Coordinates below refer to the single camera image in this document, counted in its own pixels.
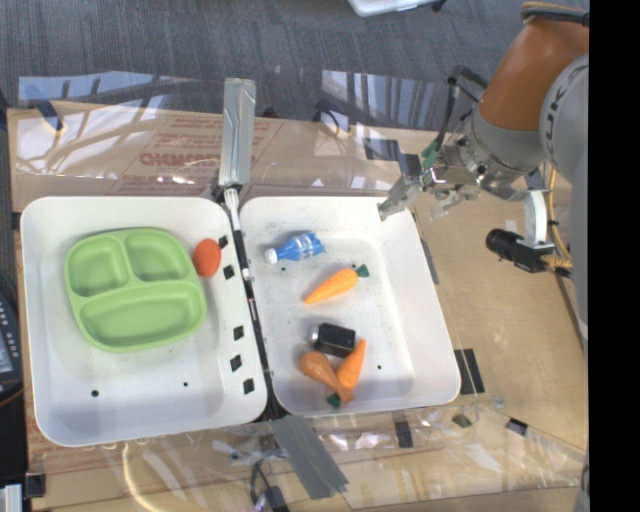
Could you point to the black cylinder on white bracket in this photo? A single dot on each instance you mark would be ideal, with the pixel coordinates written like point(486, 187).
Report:
point(522, 247)

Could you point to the white plastic tray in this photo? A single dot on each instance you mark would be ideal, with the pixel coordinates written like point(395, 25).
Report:
point(145, 395)
point(405, 320)

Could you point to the orange round toy fruit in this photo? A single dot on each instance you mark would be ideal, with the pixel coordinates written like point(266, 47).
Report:
point(206, 257)

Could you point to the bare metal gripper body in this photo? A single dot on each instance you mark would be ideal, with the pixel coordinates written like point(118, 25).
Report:
point(462, 175)

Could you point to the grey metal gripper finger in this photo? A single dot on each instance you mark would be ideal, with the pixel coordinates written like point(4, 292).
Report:
point(450, 197)
point(400, 197)

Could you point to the orange toy carrot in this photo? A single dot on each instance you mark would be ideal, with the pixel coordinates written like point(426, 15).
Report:
point(354, 367)
point(335, 285)

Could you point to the tan toy chicken drumstick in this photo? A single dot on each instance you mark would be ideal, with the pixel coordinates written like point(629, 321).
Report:
point(315, 366)

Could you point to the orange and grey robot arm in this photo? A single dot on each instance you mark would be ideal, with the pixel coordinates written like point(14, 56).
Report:
point(530, 65)

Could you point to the green divided plate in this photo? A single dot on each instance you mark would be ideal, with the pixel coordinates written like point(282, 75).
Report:
point(132, 317)

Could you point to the brown cardboard board red print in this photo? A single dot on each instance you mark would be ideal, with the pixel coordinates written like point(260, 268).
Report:
point(505, 320)

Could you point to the black carton with silver cap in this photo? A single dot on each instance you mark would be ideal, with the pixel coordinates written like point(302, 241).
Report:
point(336, 338)

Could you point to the blue bottle with white cap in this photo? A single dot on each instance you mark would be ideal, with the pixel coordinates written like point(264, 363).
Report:
point(299, 247)

